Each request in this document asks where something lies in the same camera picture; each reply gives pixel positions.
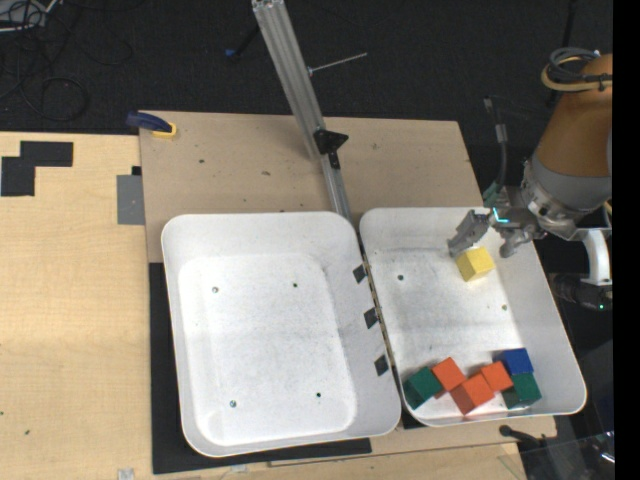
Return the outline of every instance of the empty white tray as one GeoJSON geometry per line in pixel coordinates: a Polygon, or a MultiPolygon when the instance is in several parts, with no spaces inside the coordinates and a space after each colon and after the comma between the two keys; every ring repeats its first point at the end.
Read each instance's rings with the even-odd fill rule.
{"type": "Polygon", "coordinates": [[[346,219],[182,215],[166,224],[162,248],[182,425],[196,451],[395,428],[400,397],[380,325],[365,318],[374,302],[346,219]]]}
{"type": "Polygon", "coordinates": [[[429,426],[578,412],[586,401],[584,380],[534,245],[526,243],[501,258],[503,240],[489,229],[476,245],[487,249],[496,268],[465,282],[449,256],[447,239],[469,210],[374,209],[360,221],[398,374],[404,382],[451,356],[470,375],[491,363],[495,352],[525,347],[542,399],[527,409],[509,410],[498,395],[463,416],[446,393],[416,409],[405,400],[407,410],[429,426]]]}

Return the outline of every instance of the black bracket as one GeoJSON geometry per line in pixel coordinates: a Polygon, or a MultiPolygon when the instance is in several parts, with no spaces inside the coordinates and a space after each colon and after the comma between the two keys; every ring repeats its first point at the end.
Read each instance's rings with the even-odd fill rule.
{"type": "Polygon", "coordinates": [[[321,155],[329,155],[329,162],[334,169],[340,169],[340,161],[338,160],[338,149],[347,139],[348,135],[338,132],[330,132],[329,130],[316,130],[313,138],[318,146],[321,155]]]}

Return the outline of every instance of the yellow cube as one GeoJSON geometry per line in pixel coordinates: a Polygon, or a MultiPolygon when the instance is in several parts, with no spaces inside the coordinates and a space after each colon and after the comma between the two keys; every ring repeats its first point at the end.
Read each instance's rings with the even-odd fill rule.
{"type": "Polygon", "coordinates": [[[493,259],[484,247],[467,249],[456,258],[456,265],[465,281],[484,276],[494,268],[493,259]]]}

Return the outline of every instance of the dark green cube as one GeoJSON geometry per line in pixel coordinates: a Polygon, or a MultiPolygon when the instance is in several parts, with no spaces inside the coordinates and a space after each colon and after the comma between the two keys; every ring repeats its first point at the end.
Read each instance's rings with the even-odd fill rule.
{"type": "Polygon", "coordinates": [[[505,404],[509,409],[528,407],[542,398],[540,388],[533,373],[512,375],[513,386],[502,392],[505,404]]]}
{"type": "Polygon", "coordinates": [[[429,368],[423,368],[402,383],[402,390],[409,406],[415,409],[442,391],[443,387],[429,368]]]}

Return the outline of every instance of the orange-red cube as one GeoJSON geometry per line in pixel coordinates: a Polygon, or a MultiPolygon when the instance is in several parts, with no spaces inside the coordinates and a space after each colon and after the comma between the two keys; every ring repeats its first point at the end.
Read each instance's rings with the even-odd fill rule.
{"type": "Polygon", "coordinates": [[[439,362],[431,368],[431,372],[440,381],[440,384],[442,384],[442,387],[446,391],[451,391],[466,380],[464,373],[462,373],[458,364],[451,357],[447,357],[444,361],[439,362]]]}
{"type": "Polygon", "coordinates": [[[495,361],[481,367],[480,373],[484,375],[485,380],[493,391],[504,391],[513,386],[511,375],[509,375],[502,361],[495,361]]]}
{"type": "Polygon", "coordinates": [[[494,397],[493,389],[480,372],[469,377],[450,393],[462,414],[473,411],[494,397]]]}

